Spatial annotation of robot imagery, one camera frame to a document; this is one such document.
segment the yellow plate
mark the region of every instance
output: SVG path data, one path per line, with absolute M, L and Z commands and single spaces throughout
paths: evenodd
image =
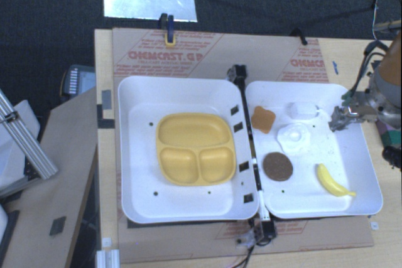
M 236 170 L 231 129 L 213 114 L 164 117 L 156 129 L 156 151 L 163 175 L 177 185 L 218 185 Z

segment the white tray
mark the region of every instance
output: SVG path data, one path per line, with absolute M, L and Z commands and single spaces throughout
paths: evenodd
M 242 99 L 226 80 L 128 77 L 119 85 L 122 208 L 138 223 L 244 220 L 258 209 L 258 194 Z M 231 109 L 238 112 L 232 115 Z M 156 126 L 166 115 L 215 114 L 232 130 L 237 158 L 233 178 L 220 185 L 178 186 L 162 174 L 156 155 Z M 234 131 L 236 124 L 243 129 Z M 239 165 L 249 162 L 249 169 Z
M 271 131 L 264 134 L 253 129 L 256 156 L 260 169 L 264 202 L 268 210 L 280 218 L 334 217 L 372 215 L 380 211 L 383 197 L 371 163 L 360 124 L 332 132 L 328 121 L 346 88 L 335 84 L 253 82 L 246 89 L 250 116 L 256 106 L 276 114 Z M 291 118 L 295 102 L 313 103 L 318 116 L 304 121 Z M 283 150 L 277 141 L 279 129 L 302 123 L 310 131 L 310 144 L 299 153 L 289 155 L 293 174 L 286 181 L 269 179 L 262 162 L 270 152 Z M 332 177 L 357 195 L 336 197 L 327 192 L 317 179 L 316 166 L 323 163 Z

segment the blue tape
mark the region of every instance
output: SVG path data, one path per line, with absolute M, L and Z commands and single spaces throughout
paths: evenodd
M 168 16 L 168 42 L 169 43 L 173 43 L 173 35 L 175 32 L 173 24 L 174 24 L 173 16 L 169 15 Z
M 335 63 L 335 61 L 332 61 L 332 64 L 334 66 L 335 74 L 338 75 L 338 68 L 337 68 L 338 65 Z

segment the small black square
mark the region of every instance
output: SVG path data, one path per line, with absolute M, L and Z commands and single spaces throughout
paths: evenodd
M 65 219 L 66 217 L 60 217 L 58 219 L 54 219 L 49 235 L 56 235 L 58 233 L 62 233 L 64 229 Z
M 231 108 L 231 115 L 236 114 L 239 111 L 239 106 L 236 105 L 235 107 Z
M 248 202 L 253 202 L 254 198 L 253 198 L 253 194 L 250 193 L 249 195 L 244 195 L 244 202 L 243 203 L 248 203 Z
M 239 171 L 243 172 L 244 170 L 247 170 L 250 168 L 250 164 L 249 161 L 243 162 L 241 164 L 239 164 Z
M 234 130 L 235 133 L 237 131 L 240 131 L 241 129 L 243 129 L 243 123 L 242 122 L 240 122 L 240 123 L 238 123 L 238 124 L 233 126 L 233 130 Z

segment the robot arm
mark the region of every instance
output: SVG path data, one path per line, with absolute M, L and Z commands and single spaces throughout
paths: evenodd
M 358 92 L 357 84 L 372 55 L 364 58 L 355 86 L 342 97 L 342 107 L 335 107 L 329 122 L 332 131 L 345 129 L 350 123 L 378 119 L 395 129 L 401 128 L 401 32 L 374 69 L 368 88 Z

